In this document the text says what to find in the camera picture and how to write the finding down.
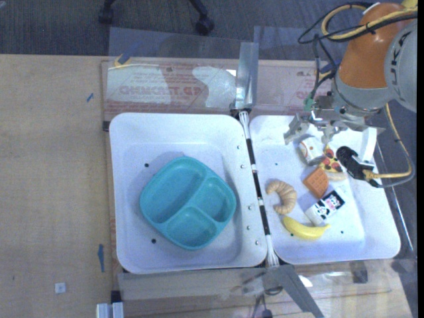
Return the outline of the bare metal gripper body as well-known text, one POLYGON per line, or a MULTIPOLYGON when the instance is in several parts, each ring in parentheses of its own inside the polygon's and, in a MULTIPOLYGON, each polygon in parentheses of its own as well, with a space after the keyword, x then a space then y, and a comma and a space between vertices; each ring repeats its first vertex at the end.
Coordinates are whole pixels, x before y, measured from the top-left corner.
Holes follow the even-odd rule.
POLYGON ((359 132, 375 128, 378 132, 384 132, 384 127, 371 123, 371 118, 379 112, 376 109, 358 109, 335 94, 330 94, 316 97, 311 106, 309 121, 322 128, 349 128, 359 132))

